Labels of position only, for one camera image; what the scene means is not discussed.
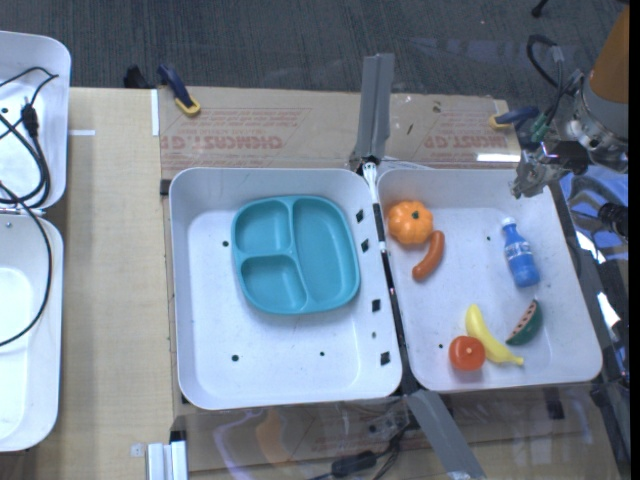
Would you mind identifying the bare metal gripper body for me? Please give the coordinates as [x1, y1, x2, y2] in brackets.
[520, 113, 630, 176]

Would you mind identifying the blue bottle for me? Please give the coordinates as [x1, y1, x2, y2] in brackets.
[500, 216, 542, 290]

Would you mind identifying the orange sausage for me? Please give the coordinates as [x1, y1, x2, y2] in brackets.
[411, 229, 447, 284]

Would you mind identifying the orange pumpkin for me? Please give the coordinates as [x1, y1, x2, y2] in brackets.
[386, 199, 435, 247]

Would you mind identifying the white plastic tray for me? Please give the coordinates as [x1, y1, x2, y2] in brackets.
[375, 167, 604, 395]
[0, 29, 73, 215]
[168, 166, 404, 412]
[0, 212, 66, 454]

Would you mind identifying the green and red watermelon slice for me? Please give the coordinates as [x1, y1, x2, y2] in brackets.
[504, 298, 545, 347]

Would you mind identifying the yellow banana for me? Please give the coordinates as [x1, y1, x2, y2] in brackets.
[464, 303, 526, 368]

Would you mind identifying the orange tomato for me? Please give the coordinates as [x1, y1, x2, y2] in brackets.
[447, 334, 487, 373]

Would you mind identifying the teal divided plate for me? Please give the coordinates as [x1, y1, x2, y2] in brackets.
[230, 194, 362, 317]

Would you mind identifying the brown cardboard board red print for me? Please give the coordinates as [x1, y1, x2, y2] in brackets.
[156, 85, 626, 472]

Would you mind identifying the black cylinder on white bracket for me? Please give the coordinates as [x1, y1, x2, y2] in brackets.
[597, 201, 630, 242]

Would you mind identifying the black block with thin wires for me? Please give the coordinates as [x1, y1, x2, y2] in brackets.
[331, 449, 378, 477]

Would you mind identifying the black cable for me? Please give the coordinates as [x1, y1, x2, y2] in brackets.
[0, 66, 61, 348]

